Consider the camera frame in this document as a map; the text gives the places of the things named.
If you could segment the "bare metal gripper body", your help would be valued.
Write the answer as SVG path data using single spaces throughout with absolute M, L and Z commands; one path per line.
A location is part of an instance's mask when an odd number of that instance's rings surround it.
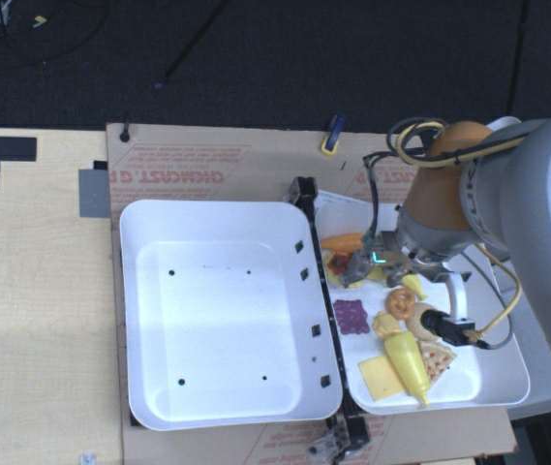
M 381 272 L 383 268 L 396 268 L 407 271 L 409 275 L 420 275 L 431 283 L 443 281 L 443 263 L 434 260 L 419 247 L 409 247 L 399 240 L 397 232 L 382 231 L 376 236 L 365 236 L 362 251 L 369 256 L 370 264 Z

